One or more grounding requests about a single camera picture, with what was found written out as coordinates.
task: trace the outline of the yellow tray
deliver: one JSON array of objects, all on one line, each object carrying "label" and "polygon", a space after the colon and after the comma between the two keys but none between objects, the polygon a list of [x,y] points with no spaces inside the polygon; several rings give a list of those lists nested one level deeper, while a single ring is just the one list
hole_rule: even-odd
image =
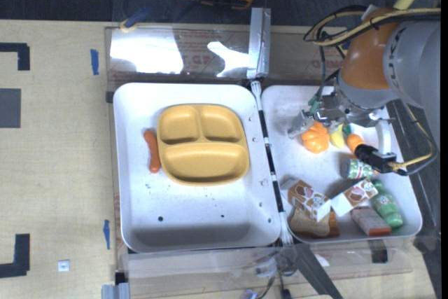
[{"label": "yellow tray", "polygon": [[183,104],[165,109],[157,123],[157,144],[164,172],[182,184],[228,183],[249,169],[241,121],[225,106]]}]

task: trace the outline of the wooden table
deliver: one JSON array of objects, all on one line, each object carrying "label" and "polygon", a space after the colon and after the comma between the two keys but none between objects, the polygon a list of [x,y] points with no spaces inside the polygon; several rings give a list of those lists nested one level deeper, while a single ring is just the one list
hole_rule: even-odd
[{"label": "wooden table", "polygon": [[[31,244],[27,275],[1,278],[0,298],[100,298],[102,286],[114,283],[113,166],[105,100],[104,30],[110,26],[0,21],[0,42],[26,43],[31,59],[29,71],[18,71],[17,53],[0,53],[0,88],[21,90],[20,128],[0,128],[0,263],[13,262],[16,234],[30,234]],[[91,50],[98,52],[98,74],[92,70]],[[105,221],[111,228],[110,249]],[[68,271],[58,270],[61,260],[69,260]],[[434,298],[423,258],[413,246],[409,260],[411,272],[335,284],[345,298]],[[294,298],[316,295],[308,283],[289,288]],[[227,291],[185,298],[239,295]],[[279,294],[273,289],[265,297]]]}]

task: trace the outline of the robotic arm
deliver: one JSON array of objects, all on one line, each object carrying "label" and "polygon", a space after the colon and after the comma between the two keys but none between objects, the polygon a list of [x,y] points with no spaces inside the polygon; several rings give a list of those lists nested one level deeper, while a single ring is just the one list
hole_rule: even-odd
[{"label": "robotic arm", "polygon": [[[426,17],[430,20],[421,16],[407,18],[393,8],[380,8],[369,14],[361,27],[368,30],[351,39],[342,67],[334,74],[333,91],[310,101],[310,110],[301,111],[295,118],[289,137],[306,132],[314,121],[330,131],[342,123],[377,126],[384,120],[377,116],[377,110],[401,99],[424,110],[440,149],[440,16],[438,20],[434,17],[437,12],[440,15],[440,9],[431,10]],[[377,21],[386,18],[389,21]],[[315,43],[333,46],[337,39]],[[393,170],[385,165],[394,159],[393,154],[366,156],[361,160],[380,163],[377,168],[374,166],[376,170]]]}]

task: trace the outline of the gray square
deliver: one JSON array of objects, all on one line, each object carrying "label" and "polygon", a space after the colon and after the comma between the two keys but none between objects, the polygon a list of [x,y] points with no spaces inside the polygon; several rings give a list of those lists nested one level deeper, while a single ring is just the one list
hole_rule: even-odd
[{"label": "gray square", "polygon": [[0,89],[0,128],[20,128],[21,89]]}]

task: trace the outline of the divided yellow tray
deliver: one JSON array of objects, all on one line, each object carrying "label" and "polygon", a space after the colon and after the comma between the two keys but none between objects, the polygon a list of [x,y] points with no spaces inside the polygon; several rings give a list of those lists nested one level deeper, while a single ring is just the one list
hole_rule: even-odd
[{"label": "divided yellow tray", "polygon": [[249,169],[241,121],[225,106],[182,104],[165,109],[157,123],[157,144],[164,172],[182,184],[229,183]]}]

